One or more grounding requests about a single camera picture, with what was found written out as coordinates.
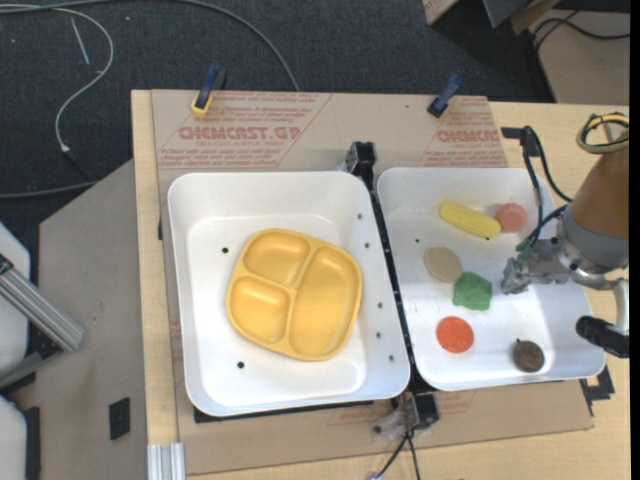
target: white tray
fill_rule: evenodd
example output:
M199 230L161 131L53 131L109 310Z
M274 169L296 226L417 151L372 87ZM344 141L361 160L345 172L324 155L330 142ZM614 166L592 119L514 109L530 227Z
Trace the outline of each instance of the white tray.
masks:
M553 201L542 180L544 213ZM500 281L515 246L535 228L537 207L529 175L524 169L396 168L378 181L378 195L400 284L416 367L420 375L441 390L553 381L596 375L604 366L601 348L575 332L575 323L591 310L581 286L531 285L518 295L504 295ZM525 207L529 222L519 233L502 233L486 241L443 221L438 208L453 201L493 215L503 203ZM541 238L555 233L555 223L543 228ZM491 281L493 297L487 311L454 306L453 284L427 271L423 254L429 247L448 247L463 270ZM435 329L446 316L465 319L474 330L473 347L451 354L438 343ZM542 347L544 367L536 373L518 370L511 347L532 340Z
M198 409L223 417L388 399L405 389L406 346L369 193L360 180L337 171L187 174L171 185L168 211L185 383ZM358 319L334 358L285 357L232 327L229 280L246 241L267 228L325 240L360 265Z

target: metal bracket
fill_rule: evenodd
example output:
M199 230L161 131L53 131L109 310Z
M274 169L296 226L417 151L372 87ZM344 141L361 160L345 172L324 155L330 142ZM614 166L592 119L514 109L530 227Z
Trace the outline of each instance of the metal bracket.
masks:
M405 391L395 400L396 408L383 418L373 422L371 432L375 440L393 441L409 431L429 429L439 419L435 396Z
M413 394L405 391L397 398L397 407L387 416L373 422L371 433L374 439L394 441L419 423L418 408Z
M186 478L187 468L183 443L147 447L148 480L186 480Z
M0 254L0 296L7 299L53 341L48 352L36 351L0 378L0 390L33 373L59 352L80 348L84 330L72 318L45 299L38 288Z
M347 172L362 178L367 189L372 193L374 192L373 166L376 160L376 148L373 142L353 142L345 158Z

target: black cable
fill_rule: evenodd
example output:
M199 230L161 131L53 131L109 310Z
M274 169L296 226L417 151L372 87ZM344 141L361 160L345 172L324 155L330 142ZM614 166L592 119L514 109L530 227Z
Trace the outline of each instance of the black cable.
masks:
M576 14L578 14L579 12L581 12L583 9L576 9L575 11L572 11L571 13L569 13L567 16L565 16L564 20L569 20L571 19L573 16L575 16ZM559 21L557 22L553 27L551 27L550 30L548 30L546 32L546 34L542 37L542 38L538 38L538 33L540 32L543 23L539 24L534 32L530 32L527 31L527 35L529 37L529 39L531 40L531 42L533 43L533 51L532 51L532 55L530 57L530 60L528 61L529 64L529 75L531 77L531 80L533 82L533 86L535 89L535 92L538 95L539 99L543 99L541 97L540 91L539 91L539 84L538 84L538 80L535 77L536 71L541 72L543 71L542 65L540 63L540 58L538 56L538 52L540 50L540 45L545 41L545 39L554 31L556 30L558 27L562 26L563 24L566 23L566 21ZM546 93L550 94L550 88L548 83L544 82L543 83L546 84Z
M599 39L599 40L616 40L616 39L626 39L628 37L631 37L631 33L628 34L617 34L617 35L611 35L611 36L605 36L602 34L596 34L595 32L591 32L589 30L586 30L582 27L579 27L578 25L576 25L575 23L573 23L572 21L569 21L569 18L571 18L572 16L574 16L576 13L573 13L572 15L569 15L566 18L547 18L546 20L544 20L542 23L540 23L540 25L538 26L537 30L541 29L543 26L545 26L548 23L554 23L557 22L558 26L560 25L567 25L568 27L576 30L577 32L580 32L581 34L587 36L587 37L591 37L593 39ZM543 41L549 37L549 34L551 32L553 32L555 29L557 28L554 27L553 29L551 29L549 32L547 32L542 39L540 39L539 41L537 41L537 46L536 46L536 51L540 50L540 46L542 46Z
M579 12L581 12L583 9L576 9L575 11L572 11L571 13L569 13L567 16L565 16L564 18L551 18L550 20L556 21L556 25L554 25L551 30L547 31L547 33L542 37L542 39L538 40L538 33L540 32L540 30L542 29L542 27L549 22L549 20L545 20L544 22L540 23L535 31L533 32L532 36L533 36L533 42L534 42L534 46L535 46L535 52L537 53L538 50L540 49L540 45L544 42L544 40L549 36L549 34L551 34L554 30L556 30L558 27L560 27L563 24L569 24L568 21L565 20L569 20L571 18L573 18L576 14L578 14Z
M531 184L533 185L536 204L538 206L538 226L536 227L536 230L538 230L538 232L535 233L534 236L529 240L529 246L532 247L538 241L538 236L540 235L540 229L542 226L542 194L540 192L540 184L538 183L536 172L533 170L533 165L531 165L531 159L529 158L529 154L527 153L526 148L522 149L522 158L524 159L524 165L526 166L527 172L529 173L529 178L531 178Z
M402 436L402 441L400 441L400 444L398 445L398 447L396 448L396 450L393 452L393 454L391 455L391 457L389 457L389 460L387 461L387 463L384 465L384 467L380 470L380 472L375 475L373 477L373 479L378 479L380 477L382 477L382 475L385 474L385 472L387 471L387 469L389 469L389 466L391 466L391 464L393 464L393 461L396 460L396 457L400 454L400 451L402 450L402 447L404 446L404 443L407 442L408 439L408 434L404 434Z
M560 215L562 215L564 213L564 211L567 209L568 205L564 205L564 206L559 206L558 208L556 208L555 210L553 210L551 213L549 213L544 219L542 219L542 222L540 223L540 225L538 227L536 227L536 229L534 229L531 233L529 233L529 236L527 237L528 240L531 240L535 235L540 235L540 231L542 231L542 228L549 223L549 221L551 221L552 219L555 219L557 217L559 217Z
M413 446L413 430L409 431L407 435L407 441L409 441L409 448L411 448L411 457L413 458L413 468L416 471L416 479L420 479L420 468L418 467L418 456L416 455L416 449Z
M77 185L69 185L67 187L51 188L47 190L36 190L33 192L15 192L9 194L0 194L0 201L8 201L10 199L32 199L36 197L48 197L65 192L75 192L95 185L96 181L87 183L78 183Z
M89 5L110 4L110 3L117 3L117 2L133 2L133 1L140 1L140 0L77 0L77 1L74 1L74 2L64 2L64 3L58 3L58 4L47 4L47 5L40 5L40 6L37 6L37 7L0 10L0 16L4 15L4 14L29 14L29 13L35 13L35 12L51 11L51 10L56 10L56 9L61 9L61 8L71 9L71 8L74 8L74 7L84 7L84 6L89 6ZM300 86L298 85L298 82L297 82L295 76L293 75L293 72L289 68L289 65L284 60L284 57L278 51L276 46L271 42L271 40L267 36L265 36L254 25L249 23L244 18L238 16L237 14L235 14L235 13L233 13L233 12L223 8L223 7L219 7L217 5L210 4L210 3L207 3L207 2L202 2L200 0L154 0L154 1L177 2L177 3L192 5L194 7L203 7L205 9L209 9L209 10L212 10L212 11L215 11L215 12L219 12L220 14L223 14L223 15L225 15L225 16L227 16L227 17L229 17L229 18L231 18L231 19L233 19L235 21L237 21L238 23L244 25L249 30L251 30L254 34L256 34L269 47L269 49L275 54L275 56L277 57L278 61L280 61L280 64L282 65L282 67L286 71L286 73L287 73L289 79L291 80L291 83L293 84L295 90L297 92L300 92L300 90L301 90Z
M538 148L538 153L540 154L540 162L542 163L542 168L544 169L544 175L546 176L547 181L549 182L549 185L551 185L551 188L553 188L553 191L556 194L558 194L559 197L564 199L566 202L570 203L572 199L569 196L567 196L564 192L562 192L562 190L560 190L560 188L556 185L556 182L553 180L553 177L551 176L551 171L549 170L549 164L547 163L547 157L544 154L544 148L542 147L542 142L540 141L540 137L538 137L538 134L535 132L533 128L531 128L531 126L525 126L524 130L525 130L525 133L528 132L531 135L531 137L533 137L533 140L536 143L536 147Z

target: black connector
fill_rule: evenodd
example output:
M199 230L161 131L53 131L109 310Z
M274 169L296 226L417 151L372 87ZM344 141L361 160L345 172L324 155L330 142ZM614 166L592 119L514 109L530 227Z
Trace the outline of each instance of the black connector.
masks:
M540 148L534 135L533 130L530 127L525 128L510 128L502 127L500 132L505 139L518 139L522 146L523 153L530 157L540 156Z
M418 410L419 423L415 429L427 429L440 419L438 404L433 393L419 393L414 395L416 408Z
M629 335L616 332L606 320L583 316L576 323L578 336L602 347L606 352L622 359L629 358Z
M369 192L374 191L373 166L377 160L373 142L353 142L347 153L345 164L347 171L362 178Z

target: yellow divided plate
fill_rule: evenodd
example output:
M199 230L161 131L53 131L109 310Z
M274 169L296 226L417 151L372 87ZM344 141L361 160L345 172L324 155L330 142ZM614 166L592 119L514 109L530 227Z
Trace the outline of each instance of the yellow divided plate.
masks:
M358 316L362 273L346 251L268 229L247 242L229 283L235 329L269 350L308 361L336 355Z

